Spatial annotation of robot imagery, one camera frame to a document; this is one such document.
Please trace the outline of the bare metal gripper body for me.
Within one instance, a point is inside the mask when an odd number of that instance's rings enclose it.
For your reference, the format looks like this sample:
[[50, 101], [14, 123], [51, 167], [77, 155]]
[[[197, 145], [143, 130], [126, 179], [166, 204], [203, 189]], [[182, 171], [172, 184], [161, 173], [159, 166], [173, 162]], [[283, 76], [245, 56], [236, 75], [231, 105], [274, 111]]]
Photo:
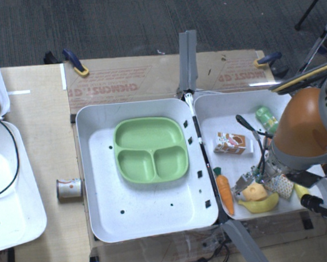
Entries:
[[259, 184], [266, 184], [271, 181], [272, 178], [286, 174], [289, 171], [289, 167], [282, 164], [277, 160], [266, 161], [261, 165], [253, 166], [251, 169], [252, 182]]

